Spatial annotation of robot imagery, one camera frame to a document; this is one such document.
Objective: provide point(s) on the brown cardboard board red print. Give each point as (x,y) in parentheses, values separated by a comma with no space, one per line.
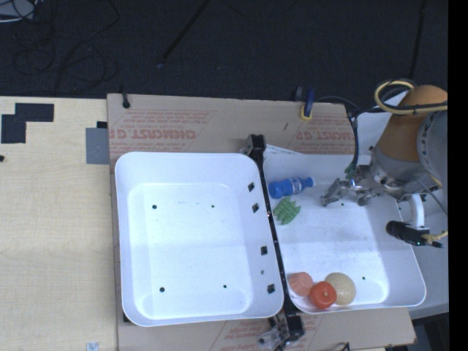
(219,130)

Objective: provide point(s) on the pink toy food piece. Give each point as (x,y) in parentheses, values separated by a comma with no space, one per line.
(300,284)

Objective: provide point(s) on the thin black rod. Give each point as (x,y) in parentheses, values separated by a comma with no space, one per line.
(273,225)

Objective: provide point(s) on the green toy pea pods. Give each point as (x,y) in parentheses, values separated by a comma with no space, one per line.
(287,211)

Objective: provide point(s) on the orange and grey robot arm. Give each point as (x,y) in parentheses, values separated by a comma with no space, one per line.
(406,134)

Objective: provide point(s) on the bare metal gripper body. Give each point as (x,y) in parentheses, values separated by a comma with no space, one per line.
(380,183)

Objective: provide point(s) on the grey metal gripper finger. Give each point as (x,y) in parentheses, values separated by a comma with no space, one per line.
(365,199)
(331,194)

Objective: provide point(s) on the blue plastic bottle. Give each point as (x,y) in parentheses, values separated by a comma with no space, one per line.
(285,187)

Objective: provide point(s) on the white plastic tray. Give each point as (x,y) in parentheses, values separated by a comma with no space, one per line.
(190,240)
(336,240)

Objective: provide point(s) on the red toy tomato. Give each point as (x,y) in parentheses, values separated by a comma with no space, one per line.
(322,295)

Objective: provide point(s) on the beige round toy bread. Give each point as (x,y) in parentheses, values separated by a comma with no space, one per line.
(343,287)

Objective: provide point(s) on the black cylinder on white bracket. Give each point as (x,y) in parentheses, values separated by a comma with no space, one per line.
(406,232)

